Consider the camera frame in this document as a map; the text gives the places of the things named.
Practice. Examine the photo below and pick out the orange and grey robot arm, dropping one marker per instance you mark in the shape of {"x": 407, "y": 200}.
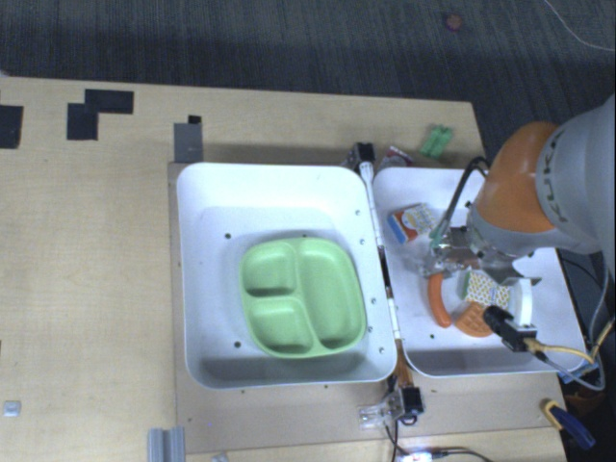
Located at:
{"x": 544, "y": 181}

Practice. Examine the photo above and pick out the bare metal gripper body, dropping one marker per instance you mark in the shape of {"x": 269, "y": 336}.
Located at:
{"x": 466, "y": 252}

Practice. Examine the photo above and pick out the white yellow patterned packet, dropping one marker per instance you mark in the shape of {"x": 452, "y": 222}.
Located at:
{"x": 486, "y": 290}

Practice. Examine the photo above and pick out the red and silver packet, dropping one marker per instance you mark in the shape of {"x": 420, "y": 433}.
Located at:
{"x": 395, "y": 158}

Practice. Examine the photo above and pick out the green divided plate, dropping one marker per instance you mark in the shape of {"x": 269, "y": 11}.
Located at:
{"x": 308, "y": 301}

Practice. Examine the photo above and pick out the white plastic tray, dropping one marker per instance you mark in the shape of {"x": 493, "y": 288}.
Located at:
{"x": 544, "y": 340}
{"x": 212, "y": 277}

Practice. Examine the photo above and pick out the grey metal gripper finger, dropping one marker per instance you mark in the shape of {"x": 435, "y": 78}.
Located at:
{"x": 433, "y": 266}
{"x": 517, "y": 277}

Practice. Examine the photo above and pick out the thin black and white rod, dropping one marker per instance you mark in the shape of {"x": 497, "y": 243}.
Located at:
{"x": 377, "y": 219}

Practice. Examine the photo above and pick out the black cylinder on white bracket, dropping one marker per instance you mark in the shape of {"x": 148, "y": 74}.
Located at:
{"x": 506, "y": 326}

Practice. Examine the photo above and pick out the orange sausage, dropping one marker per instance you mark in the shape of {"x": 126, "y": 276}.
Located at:
{"x": 439, "y": 306}

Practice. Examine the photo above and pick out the orange waffle biscuit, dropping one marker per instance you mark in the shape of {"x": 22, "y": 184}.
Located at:
{"x": 474, "y": 323}

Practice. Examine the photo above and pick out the orange white and blue carton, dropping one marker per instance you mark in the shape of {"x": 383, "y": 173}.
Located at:
{"x": 409, "y": 222}

